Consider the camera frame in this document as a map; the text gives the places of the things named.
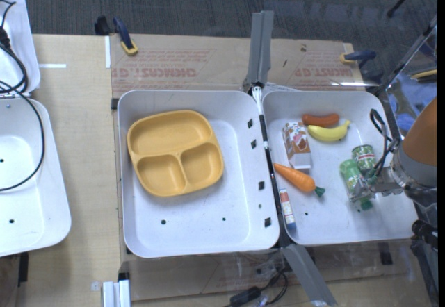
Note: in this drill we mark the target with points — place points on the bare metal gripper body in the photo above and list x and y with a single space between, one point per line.
386 184

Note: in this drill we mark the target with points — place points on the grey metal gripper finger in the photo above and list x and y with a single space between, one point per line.
359 190

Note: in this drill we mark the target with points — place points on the green plastic bottle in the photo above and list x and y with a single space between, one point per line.
349 170

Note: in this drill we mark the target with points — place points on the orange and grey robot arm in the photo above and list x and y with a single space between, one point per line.
422 135

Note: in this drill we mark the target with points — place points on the green can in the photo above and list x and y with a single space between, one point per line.
363 156

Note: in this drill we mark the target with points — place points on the white plastic tray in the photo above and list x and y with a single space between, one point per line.
208 229
330 222
21 194
17 38

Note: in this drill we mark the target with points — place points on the yellow banana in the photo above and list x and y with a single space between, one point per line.
327 134

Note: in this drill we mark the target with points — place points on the orange carrot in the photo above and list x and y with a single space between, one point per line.
295 178

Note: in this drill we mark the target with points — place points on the orange white and blue packet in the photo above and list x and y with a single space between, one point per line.
287 208

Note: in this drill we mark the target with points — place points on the white and orange carton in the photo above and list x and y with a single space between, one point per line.
297 146

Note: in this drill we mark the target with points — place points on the brown sausage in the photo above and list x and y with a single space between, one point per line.
320 119

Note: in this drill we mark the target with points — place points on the black block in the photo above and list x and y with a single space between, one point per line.
244 296

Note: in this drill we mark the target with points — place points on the yellow divided plate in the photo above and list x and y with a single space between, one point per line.
174 132

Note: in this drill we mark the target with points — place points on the brown cardboard board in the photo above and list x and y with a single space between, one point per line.
174 66

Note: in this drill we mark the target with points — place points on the black cylinder on white bracket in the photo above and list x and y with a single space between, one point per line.
422 231

